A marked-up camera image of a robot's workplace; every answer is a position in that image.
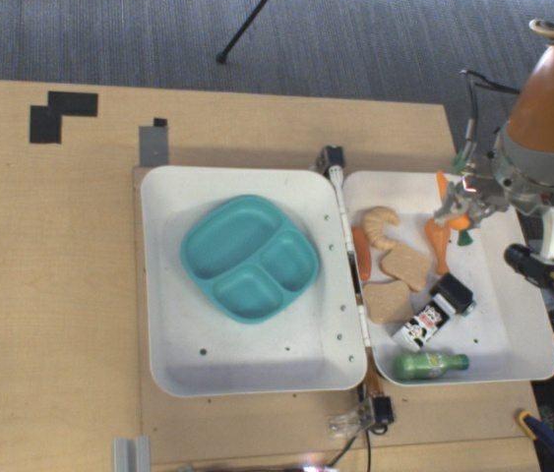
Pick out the black tripod leg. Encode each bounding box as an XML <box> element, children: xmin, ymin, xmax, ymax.
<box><xmin>215</xmin><ymin>0</ymin><xmax>293</xmax><ymax>66</ymax></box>

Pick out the black cylinder on white bracket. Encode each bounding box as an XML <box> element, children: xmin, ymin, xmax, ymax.
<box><xmin>503</xmin><ymin>206</ymin><xmax>554</xmax><ymax>290</ymax></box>

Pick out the orange carrot with green top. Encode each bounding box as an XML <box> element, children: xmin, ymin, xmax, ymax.
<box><xmin>435</xmin><ymin>169</ymin><xmax>475</xmax><ymax>249</ymax></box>

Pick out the white plastic tray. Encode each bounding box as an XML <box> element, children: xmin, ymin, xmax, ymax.
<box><xmin>341</xmin><ymin>169</ymin><xmax>554</xmax><ymax>387</ymax></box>
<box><xmin>139</xmin><ymin>164</ymin><xmax>369</xmax><ymax>399</ymax></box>

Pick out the white cow print carton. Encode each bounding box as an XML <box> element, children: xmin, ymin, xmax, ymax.
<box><xmin>391</xmin><ymin>304</ymin><xmax>444</xmax><ymax>354</ymax></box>

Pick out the orange-red toy sausage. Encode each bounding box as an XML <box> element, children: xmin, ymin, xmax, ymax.
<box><xmin>350</xmin><ymin>225</ymin><xmax>373</xmax><ymax>283</ymax></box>

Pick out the tan toy bread slice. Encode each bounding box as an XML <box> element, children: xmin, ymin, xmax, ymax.
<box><xmin>361</xmin><ymin>278</ymin><xmax>415</xmax><ymax>326</ymax></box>
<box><xmin>380</xmin><ymin>242</ymin><xmax>433</xmax><ymax>293</ymax></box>

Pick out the thin black and white rod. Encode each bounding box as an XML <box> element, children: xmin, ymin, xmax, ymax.
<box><xmin>327</xmin><ymin>163</ymin><xmax>374</xmax><ymax>349</ymax></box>

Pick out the green plastic bottle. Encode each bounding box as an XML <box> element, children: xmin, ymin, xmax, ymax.
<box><xmin>393</xmin><ymin>350</ymin><xmax>471</xmax><ymax>383</ymax></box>

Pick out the beige toy croissant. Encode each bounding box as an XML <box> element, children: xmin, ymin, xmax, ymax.
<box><xmin>360</xmin><ymin>206</ymin><xmax>401</xmax><ymax>252</ymax></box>

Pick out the teal divided plate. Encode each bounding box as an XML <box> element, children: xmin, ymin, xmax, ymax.
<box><xmin>179</xmin><ymin>194</ymin><xmax>321</xmax><ymax>326</ymax></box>

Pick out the black block with thin wires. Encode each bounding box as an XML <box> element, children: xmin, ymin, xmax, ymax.
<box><xmin>319</xmin><ymin>145</ymin><xmax>347</xmax><ymax>169</ymax></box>
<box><xmin>371</xmin><ymin>394</ymin><xmax>398</xmax><ymax>436</ymax></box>

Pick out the orange toy carrot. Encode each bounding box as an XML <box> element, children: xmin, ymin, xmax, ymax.
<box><xmin>423</xmin><ymin>217</ymin><xmax>453</xmax><ymax>278</ymax></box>

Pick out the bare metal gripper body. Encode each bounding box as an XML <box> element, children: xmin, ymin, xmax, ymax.
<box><xmin>457</xmin><ymin>153</ymin><xmax>523</xmax><ymax>216</ymax></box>

